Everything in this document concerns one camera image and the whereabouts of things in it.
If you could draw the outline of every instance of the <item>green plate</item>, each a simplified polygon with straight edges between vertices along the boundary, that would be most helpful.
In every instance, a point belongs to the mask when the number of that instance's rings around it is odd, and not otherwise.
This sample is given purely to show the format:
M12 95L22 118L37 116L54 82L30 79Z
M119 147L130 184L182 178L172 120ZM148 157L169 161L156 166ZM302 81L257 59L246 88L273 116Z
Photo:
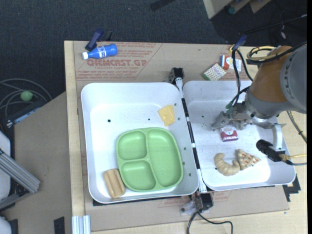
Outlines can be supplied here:
M136 192L176 186L183 166L174 136L163 128L141 128L121 134L116 144L124 184Z

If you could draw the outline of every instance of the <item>dark floor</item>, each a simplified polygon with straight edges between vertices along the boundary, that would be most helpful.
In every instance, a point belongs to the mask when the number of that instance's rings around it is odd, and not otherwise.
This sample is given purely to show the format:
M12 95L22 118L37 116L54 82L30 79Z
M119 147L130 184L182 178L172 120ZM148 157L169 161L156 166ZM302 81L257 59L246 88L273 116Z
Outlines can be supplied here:
M223 10L209 20L202 0L155 6L159 1L0 0L0 81L29 79L56 97L65 91L63 42L90 40L98 27L112 31L112 41L233 44L248 30L307 13L307 0L273 0L255 14L246 5L235 15ZM246 45L301 43L307 40L307 17L285 24L286 39L281 29L248 34ZM0 100L10 92L0 86Z

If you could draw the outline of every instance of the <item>toy pizza slice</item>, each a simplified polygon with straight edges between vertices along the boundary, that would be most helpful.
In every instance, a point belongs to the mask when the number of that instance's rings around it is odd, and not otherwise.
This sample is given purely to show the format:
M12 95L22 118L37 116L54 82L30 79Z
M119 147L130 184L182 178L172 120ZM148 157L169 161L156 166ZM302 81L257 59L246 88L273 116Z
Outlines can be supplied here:
M244 152L241 149L237 150L237 157L238 157L238 163L241 170L244 170L250 166L253 166L257 162L259 162L261 159L259 159L256 156L253 156L247 152Z

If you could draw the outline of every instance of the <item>blue bottle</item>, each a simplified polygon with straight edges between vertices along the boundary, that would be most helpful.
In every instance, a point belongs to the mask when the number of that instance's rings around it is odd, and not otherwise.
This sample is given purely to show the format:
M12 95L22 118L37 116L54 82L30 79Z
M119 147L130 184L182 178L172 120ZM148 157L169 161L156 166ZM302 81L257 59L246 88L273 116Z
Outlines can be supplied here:
M109 45L97 47L90 52L83 52L82 59L84 60L87 60L89 58L102 59L110 56L115 56L117 55L117 53L118 53L117 46L112 43Z

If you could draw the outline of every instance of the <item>white bottle cap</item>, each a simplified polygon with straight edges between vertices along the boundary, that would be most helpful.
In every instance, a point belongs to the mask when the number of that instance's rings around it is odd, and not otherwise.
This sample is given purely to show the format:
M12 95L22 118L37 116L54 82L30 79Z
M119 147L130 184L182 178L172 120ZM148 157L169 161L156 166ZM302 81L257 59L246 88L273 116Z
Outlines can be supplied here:
M89 58L88 52L83 52L82 53L82 59L87 60Z

